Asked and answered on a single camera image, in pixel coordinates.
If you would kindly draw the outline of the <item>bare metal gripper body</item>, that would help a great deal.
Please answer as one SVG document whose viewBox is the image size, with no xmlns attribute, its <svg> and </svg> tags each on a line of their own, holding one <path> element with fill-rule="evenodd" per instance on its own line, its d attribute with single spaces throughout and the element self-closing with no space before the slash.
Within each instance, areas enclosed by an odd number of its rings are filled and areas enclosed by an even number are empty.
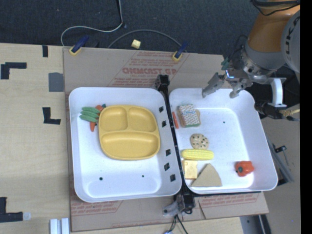
<svg viewBox="0 0 312 234">
<path fill-rule="evenodd" d="M 256 64 L 245 51 L 234 54 L 226 69 L 226 80 L 234 86 L 252 86 L 254 83 L 265 84 L 271 76 L 271 70 Z"/>
</svg>

